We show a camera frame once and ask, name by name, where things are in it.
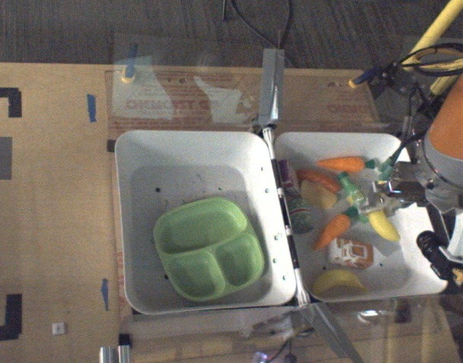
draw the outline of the yellow pole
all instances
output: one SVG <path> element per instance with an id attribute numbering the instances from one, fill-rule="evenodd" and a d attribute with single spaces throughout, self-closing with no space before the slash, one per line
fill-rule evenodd
<path id="1" fill-rule="evenodd" d="M 430 95 L 439 96 L 444 93 L 457 80 L 458 76 L 441 76 L 431 84 Z"/>
<path id="2" fill-rule="evenodd" d="M 449 28 L 450 24 L 456 19 L 458 14 L 463 10 L 463 0 L 450 0 L 443 11 L 440 12 L 435 21 L 427 29 L 427 32 L 420 38 L 418 43 L 412 50 L 415 52 L 420 48 L 425 48 L 435 44 L 435 42 L 443 35 L 443 33 Z M 412 62 L 412 57 L 405 60 L 403 63 L 408 64 Z M 411 71 L 412 67 L 406 67 L 405 70 Z"/>

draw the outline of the metal bracket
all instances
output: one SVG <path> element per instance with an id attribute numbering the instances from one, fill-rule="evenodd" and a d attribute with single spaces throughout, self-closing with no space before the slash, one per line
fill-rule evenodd
<path id="1" fill-rule="evenodd" d="M 374 182 L 372 193 L 368 196 L 373 207 L 382 200 L 387 201 L 388 205 L 393 204 L 393 209 L 407 207 L 413 203 L 418 206 L 427 205 L 425 189 L 415 177 L 415 165 L 407 162 L 395 164 L 390 180 Z"/>
<path id="2" fill-rule="evenodd" d="M 101 347 L 99 363 L 131 363 L 131 347 Z"/>
<path id="3" fill-rule="evenodd" d="M 262 88 L 260 91 L 259 115 L 256 125 L 262 128 L 274 126 L 281 113 L 284 86 L 284 50 L 263 50 Z"/>
<path id="4" fill-rule="evenodd" d="M 439 249 L 450 262 L 463 265 L 463 213 L 455 217 L 455 227 L 448 247 L 440 246 Z"/>
<path id="5" fill-rule="evenodd" d="M 361 355 L 325 302 L 312 304 L 311 310 L 302 313 L 339 358 L 349 358 L 353 363 L 364 363 Z"/>

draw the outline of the small carton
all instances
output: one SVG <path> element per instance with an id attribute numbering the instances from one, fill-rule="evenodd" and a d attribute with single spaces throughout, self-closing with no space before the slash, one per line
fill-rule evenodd
<path id="1" fill-rule="evenodd" d="M 373 264 L 373 246 L 356 240 L 336 238 L 328 245 L 327 260 L 336 265 L 366 269 Z"/>
<path id="2" fill-rule="evenodd" d="M 291 167 L 288 161 L 278 161 L 278 171 L 282 187 L 285 190 L 285 195 L 288 199 L 300 197 L 299 180 L 294 168 Z"/>

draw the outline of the gray carpet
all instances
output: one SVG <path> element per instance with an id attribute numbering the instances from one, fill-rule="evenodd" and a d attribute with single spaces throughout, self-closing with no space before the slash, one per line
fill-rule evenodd
<path id="1" fill-rule="evenodd" d="M 276 44 L 286 0 L 235 0 Z M 294 67 L 360 68 L 399 56 L 449 0 L 291 0 L 284 38 Z M 140 54 L 168 64 L 259 66 L 269 46 L 222 0 L 0 0 L 0 61 L 112 64 Z M 445 34 L 463 39 L 463 12 Z"/>

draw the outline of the green divided tray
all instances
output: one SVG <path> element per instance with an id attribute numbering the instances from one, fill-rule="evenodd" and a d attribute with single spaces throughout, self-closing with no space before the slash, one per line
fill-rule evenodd
<path id="1" fill-rule="evenodd" d="M 256 281 L 263 272 L 260 243 L 240 207 L 222 197 L 164 213 L 154 242 L 176 291 L 193 301 L 218 299 Z"/>

